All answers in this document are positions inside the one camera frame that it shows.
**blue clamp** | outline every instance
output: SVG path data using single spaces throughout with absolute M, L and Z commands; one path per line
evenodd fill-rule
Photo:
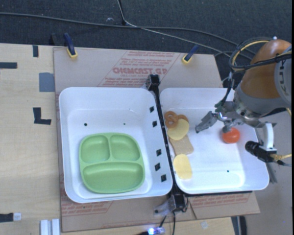
M 69 36 L 68 33 L 64 33 L 63 36 L 64 36 L 65 43 L 68 46 L 67 52 L 68 52 L 69 56 L 71 58 L 76 58 L 77 57 L 77 52 L 76 52 L 76 50 L 74 48 L 74 45 L 73 45 L 73 42 L 72 42 L 71 37 Z
M 186 54 L 183 58 L 182 58 L 182 63 L 183 64 L 188 64 L 191 59 L 192 59 L 192 56 L 193 54 L 195 54 L 199 49 L 199 46 L 198 45 L 195 45 L 188 54 Z

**red tomato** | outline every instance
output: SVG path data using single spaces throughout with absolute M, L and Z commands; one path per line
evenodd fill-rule
M 222 133 L 222 139 L 226 143 L 236 143 L 240 139 L 240 132 L 238 129 L 232 127 L 227 133 Z

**cardboard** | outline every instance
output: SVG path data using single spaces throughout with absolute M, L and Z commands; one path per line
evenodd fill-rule
M 159 90 L 169 87 L 222 87 L 213 55 L 195 54 L 192 61 L 181 62 L 185 53 L 78 48 L 71 59 L 64 47 L 53 49 L 56 96 L 58 156 L 62 231 L 81 231 L 111 227 L 158 224 L 154 207 L 166 196 L 78 204 L 65 193 L 58 98 L 68 87 L 144 87 L 149 74 L 158 74 Z M 253 193 L 190 197 L 190 206 L 178 213 L 177 221 L 258 213 Z

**black hole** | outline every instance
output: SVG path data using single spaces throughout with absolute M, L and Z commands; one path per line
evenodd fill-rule
M 159 169 L 160 169 L 160 163 L 158 163 L 158 164 L 155 165 L 155 170 L 157 171 Z
M 166 181 L 167 180 L 167 176 L 164 174 L 161 176 L 161 182 Z

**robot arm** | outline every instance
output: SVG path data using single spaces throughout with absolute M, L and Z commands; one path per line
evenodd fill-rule
M 236 66 L 239 53 L 248 46 L 265 43 L 256 53 L 249 65 Z M 234 92 L 233 101 L 226 101 L 232 89 L 232 73 L 225 97 L 215 105 L 215 112 L 209 112 L 195 127 L 197 133 L 220 120 L 224 123 L 222 131 L 230 132 L 237 124 L 248 124 L 262 128 L 266 133 L 263 143 L 248 142 L 246 150 L 264 162 L 276 162 L 282 157 L 273 148 L 272 124 L 259 119 L 278 108 L 290 109 L 292 102 L 292 45 L 284 40 L 252 39 L 237 47 L 231 55 L 229 65 L 232 72 L 245 72 Z

